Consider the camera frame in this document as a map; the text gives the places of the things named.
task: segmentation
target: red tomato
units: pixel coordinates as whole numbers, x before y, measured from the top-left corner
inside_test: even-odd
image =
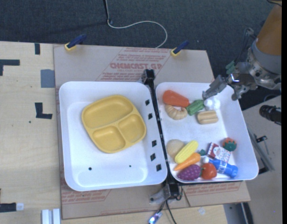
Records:
[[[203,179],[212,179],[214,177],[216,177],[217,175],[217,170],[214,166],[214,164],[212,163],[205,163],[203,164],[203,166],[201,167],[201,177]]]

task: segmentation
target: croissant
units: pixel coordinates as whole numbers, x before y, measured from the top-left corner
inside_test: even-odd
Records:
[[[183,107],[181,107],[181,109],[178,110],[172,105],[165,105],[165,111],[167,115],[174,120],[183,119],[187,116],[187,110]]]

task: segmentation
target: white tray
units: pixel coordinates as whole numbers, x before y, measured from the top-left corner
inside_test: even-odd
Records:
[[[211,142],[221,145],[222,141],[227,138],[233,138],[237,142],[237,148],[231,152],[229,164],[238,167],[238,174],[235,178],[229,178],[226,175],[217,174],[217,177],[206,181],[202,178],[196,179],[193,183],[199,182],[225,182],[251,180],[258,175],[258,163],[251,144],[246,124],[240,109],[238,101],[233,101],[231,95],[233,89],[227,86],[216,98],[221,102],[221,107],[217,110],[219,121],[214,124],[201,125],[197,122],[195,115],[181,120],[173,120],[165,111],[165,104],[162,95],[166,90],[173,90],[185,97],[191,102],[196,99],[202,99],[202,92],[209,88],[207,83],[161,83],[156,87],[156,96],[159,108],[159,115],[163,131],[165,145],[169,140],[179,139],[185,143],[191,140],[197,140],[198,149],[208,151]],[[170,171],[173,177],[182,183],[192,183],[180,180],[177,172],[174,171],[176,163],[168,155]]]
[[[144,119],[145,138],[118,153],[100,151],[88,136],[81,113],[88,104],[111,95],[128,98]],[[149,89],[136,82],[67,82],[60,87],[65,180],[76,191],[162,183],[167,176]]]

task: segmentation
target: white cable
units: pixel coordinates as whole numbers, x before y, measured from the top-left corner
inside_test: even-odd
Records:
[[[132,26],[134,26],[134,25],[137,25],[137,24],[140,24],[140,23],[154,23],[154,24],[157,24],[158,26],[160,26],[163,30],[164,30],[164,32],[165,32],[165,40],[159,45],[159,46],[157,46],[156,48],[159,48],[159,47],[161,47],[165,42],[166,42],[166,40],[167,40],[167,31],[166,31],[166,29],[160,24],[160,23],[158,23],[158,22],[155,22],[155,21],[139,21],[139,22],[135,22],[135,23],[133,23],[133,24],[130,24],[130,25],[127,25],[127,26],[124,26],[124,27],[114,27],[114,26],[112,26],[111,24],[110,24],[110,22],[109,22],[109,14],[108,14],[108,3],[107,3],[107,0],[105,0],[105,5],[106,5],[106,12],[107,12],[107,24],[111,27],[111,28],[115,28],[115,29],[123,29],[123,28],[129,28],[129,27],[132,27]]]

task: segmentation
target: yellow and blue clamp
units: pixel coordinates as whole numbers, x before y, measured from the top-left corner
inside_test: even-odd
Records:
[[[179,46],[175,47],[174,49],[171,50],[171,55],[172,56],[177,56],[179,55],[180,51],[184,49],[185,46],[189,44],[189,41],[184,41],[182,42]]]
[[[65,49],[67,51],[71,51],[73,49],[76,48],[76,45],[78,44],[82,44],[82,42],[86,39],[86,34],[82,34],[82,35],[79,35],[77,36],[75,39],[73,39],[72,41],[70,41],[69,43],[67,43],[65,45]]]

